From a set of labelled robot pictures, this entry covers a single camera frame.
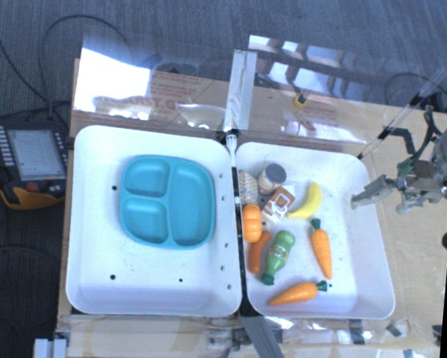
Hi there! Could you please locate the blue divided plate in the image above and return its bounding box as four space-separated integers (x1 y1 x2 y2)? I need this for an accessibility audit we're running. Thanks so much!
114 150 223 255

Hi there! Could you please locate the yellow banana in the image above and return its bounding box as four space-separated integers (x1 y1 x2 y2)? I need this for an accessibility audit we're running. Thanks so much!
285 179 326 223

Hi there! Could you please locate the green bottle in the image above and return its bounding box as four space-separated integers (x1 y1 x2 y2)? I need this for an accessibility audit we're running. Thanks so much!
258 227 298 288

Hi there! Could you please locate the orange and white carton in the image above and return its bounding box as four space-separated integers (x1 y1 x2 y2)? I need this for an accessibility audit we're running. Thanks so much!
259 182 298 223

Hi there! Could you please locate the pale checked packet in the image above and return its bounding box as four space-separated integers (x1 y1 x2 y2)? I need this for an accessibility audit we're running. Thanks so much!
234 169 264 207

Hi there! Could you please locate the orange sausage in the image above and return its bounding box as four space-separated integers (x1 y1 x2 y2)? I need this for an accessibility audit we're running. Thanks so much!
246 228 272 276

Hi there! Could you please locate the white plastic tray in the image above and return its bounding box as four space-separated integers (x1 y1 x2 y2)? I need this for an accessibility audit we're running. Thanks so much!
218 139 410 330
57 121 259 329

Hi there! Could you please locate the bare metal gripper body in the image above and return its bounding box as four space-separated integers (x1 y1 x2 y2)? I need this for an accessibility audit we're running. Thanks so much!
393 157 447 206

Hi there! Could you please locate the orange carrot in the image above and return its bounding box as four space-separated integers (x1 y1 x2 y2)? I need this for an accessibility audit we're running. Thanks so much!
267 275 330 313
305 217 339 280

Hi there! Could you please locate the small can with grey lid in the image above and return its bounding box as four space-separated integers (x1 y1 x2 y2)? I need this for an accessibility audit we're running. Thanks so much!
255 161 290 198

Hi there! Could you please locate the orange pumpkin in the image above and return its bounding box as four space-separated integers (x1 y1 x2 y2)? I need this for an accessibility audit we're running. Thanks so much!
238 202 266 245

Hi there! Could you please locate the thin black and white rod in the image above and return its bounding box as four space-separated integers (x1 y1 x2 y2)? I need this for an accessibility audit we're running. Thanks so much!
208 132 270 318

